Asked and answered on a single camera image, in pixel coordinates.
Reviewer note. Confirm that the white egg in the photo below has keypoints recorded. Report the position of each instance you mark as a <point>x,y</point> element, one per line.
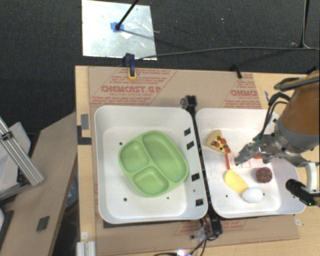
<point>252,195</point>

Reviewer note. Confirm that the white plastic tray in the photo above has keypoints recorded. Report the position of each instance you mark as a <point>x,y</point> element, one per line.
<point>110,175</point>
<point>275,200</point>

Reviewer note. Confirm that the toy pizza slice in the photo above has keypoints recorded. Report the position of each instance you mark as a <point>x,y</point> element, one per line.
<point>217,143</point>

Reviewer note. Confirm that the brown cardboard board, red print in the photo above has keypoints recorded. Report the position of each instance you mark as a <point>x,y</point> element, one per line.
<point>205,85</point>

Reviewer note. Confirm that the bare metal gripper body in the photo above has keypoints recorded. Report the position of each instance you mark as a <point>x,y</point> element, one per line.
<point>273,145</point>

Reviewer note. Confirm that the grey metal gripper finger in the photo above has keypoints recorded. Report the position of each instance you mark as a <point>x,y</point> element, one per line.
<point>243,155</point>
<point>267,161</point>

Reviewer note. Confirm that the yellow toy food piece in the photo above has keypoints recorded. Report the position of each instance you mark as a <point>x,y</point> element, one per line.
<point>235,181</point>

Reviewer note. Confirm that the green divided plate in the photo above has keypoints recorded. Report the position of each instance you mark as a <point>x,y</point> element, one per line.
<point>162,155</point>

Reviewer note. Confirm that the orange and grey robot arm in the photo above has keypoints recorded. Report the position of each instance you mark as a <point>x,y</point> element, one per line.
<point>303,112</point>

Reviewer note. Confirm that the brown round biscuit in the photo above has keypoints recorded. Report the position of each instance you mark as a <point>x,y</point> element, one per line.
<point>264,175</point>

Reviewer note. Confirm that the black cylinder on white bracket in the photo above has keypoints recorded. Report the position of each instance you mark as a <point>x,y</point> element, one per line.
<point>298,188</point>

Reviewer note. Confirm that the thin black and white rod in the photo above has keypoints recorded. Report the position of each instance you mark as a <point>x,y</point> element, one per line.
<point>203,165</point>

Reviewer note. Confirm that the red and white packet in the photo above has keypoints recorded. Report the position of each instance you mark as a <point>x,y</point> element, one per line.
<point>230,163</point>

